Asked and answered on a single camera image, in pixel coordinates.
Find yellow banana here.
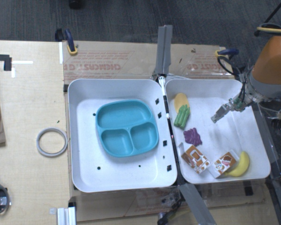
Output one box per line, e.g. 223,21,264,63
223,150,251,178

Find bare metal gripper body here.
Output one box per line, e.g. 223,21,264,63
222,88,258,113

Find purple grapes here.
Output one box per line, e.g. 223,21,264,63
183,127,203,147

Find white tape roll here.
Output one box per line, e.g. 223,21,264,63
36,127,68,158

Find blue divided plate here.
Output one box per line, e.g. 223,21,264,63
95,99,160,158

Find black round object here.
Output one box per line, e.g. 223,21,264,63
68,0,82,10

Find yellow round biscuit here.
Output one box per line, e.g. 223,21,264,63
173,92,190,114

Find white plastic tray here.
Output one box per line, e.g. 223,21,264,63
67,78,178,193
165,78,272,185

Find green asparagus bundle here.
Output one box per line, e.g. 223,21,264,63
173,104,191,129

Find brown cardboard board red print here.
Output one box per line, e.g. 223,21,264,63
62,40,266,222

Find orange and white carton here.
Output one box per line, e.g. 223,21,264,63
177,142,211,175
208,149,240,179

